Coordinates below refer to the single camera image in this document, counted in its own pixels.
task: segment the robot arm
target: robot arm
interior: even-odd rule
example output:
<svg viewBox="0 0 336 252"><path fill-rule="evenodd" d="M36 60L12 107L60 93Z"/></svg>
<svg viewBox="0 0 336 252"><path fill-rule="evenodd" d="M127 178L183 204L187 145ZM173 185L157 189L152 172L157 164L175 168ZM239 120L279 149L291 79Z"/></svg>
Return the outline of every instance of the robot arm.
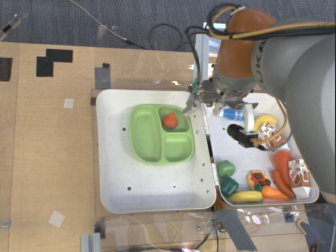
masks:
<svg viewBox="0 0 336 252"><path fill-rule="evenodd" d="M232 13L226 30L214 29L212 23L227 11ZM336 214L335 23L276 22L232 4L215 7L207 23L222 43L212 79L202 82L193 100L244 109L243 98L258 84L283 102L299 150ZM251 141L246 132L236 132Z"/></svg>

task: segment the yellow banana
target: yellow banana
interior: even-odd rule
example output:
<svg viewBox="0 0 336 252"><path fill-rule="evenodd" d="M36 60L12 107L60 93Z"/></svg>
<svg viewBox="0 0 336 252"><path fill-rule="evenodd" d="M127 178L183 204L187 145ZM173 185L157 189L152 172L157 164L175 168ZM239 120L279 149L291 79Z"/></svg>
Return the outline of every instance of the yellow banana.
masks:
<svg viewBox="0 0 336 252"><path fill-rule="evenodd" d="M278 120L273 115L264 114L256 118L254 121L254 130L258 131L261 126L264 125L265 122L268 122L269 124L275 124L278 123Z"/></svg>
<svg viewBox="0 0 336 252"><path fill-rule="evenodd" d="M261 202L263 195L260 191L239 191L232 194L228 199L234 203Z"/></svg>

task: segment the white wire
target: white wire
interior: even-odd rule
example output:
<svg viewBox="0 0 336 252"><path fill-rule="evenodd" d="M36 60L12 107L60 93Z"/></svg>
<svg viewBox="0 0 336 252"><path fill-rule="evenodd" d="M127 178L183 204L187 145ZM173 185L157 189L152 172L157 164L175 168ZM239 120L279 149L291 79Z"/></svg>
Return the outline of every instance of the white wire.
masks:
<svg viewBox="0 0 336 252"><path fill-rule="evenodd" d="M73 0L68 0L72 3L74 3L76 6L78 6L81 10L83 10L86 14L88 14L92 19L94 19L96 21L96 23L98 23L99 25L101 25L105 30L107 30L108 32L110 32L111 34L119 37L121 40L126 41L127 38L124 38L118 34L116 34L115 32L113 32L112 30L110 30L109 28L107 28L105 25L103 25L100 21L98 21L95 17L93 17L85 8L83 8L81 5L79 5L77 2L73 1Z"/></svg>

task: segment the green tray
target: green tray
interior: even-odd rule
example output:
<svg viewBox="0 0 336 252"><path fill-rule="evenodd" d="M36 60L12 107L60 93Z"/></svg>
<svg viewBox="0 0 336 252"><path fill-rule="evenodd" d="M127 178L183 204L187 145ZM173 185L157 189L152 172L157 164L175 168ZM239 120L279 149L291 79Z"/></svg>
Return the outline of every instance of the green tray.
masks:
<svg viewBox="0 0 336 252"><path fill-rule="evenodd" d="M163 118L174 112L178 125L167 129ZM149 164L172 164L194 154L194 136L189 118L182 109L166 104L143 104L130 115L130 142L134 156Z"/></svg>

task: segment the green bell pepper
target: green bell pepper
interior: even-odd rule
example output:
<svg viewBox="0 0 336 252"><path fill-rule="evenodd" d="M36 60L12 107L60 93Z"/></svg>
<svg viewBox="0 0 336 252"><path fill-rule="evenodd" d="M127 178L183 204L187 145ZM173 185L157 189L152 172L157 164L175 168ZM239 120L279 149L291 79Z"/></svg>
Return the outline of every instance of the green bell pepper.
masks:
<svg viewBox="0 0 336 252"><path fill-rule="evenodd" d="M227 177L220 185L220 191L225 197L230 197L236 192L238 187L239 184L234 179L232 179L231 177Z"/></svg>
<svg viewBox="0 0 336 252"><path fill-rule="evenodd" d="M228 176L232 176L234 172L236 171L235 166L230 163L230 161L225 160L225 161L220 161L217 164L217 173L218 177L221 179L224 179Z"/></svg>

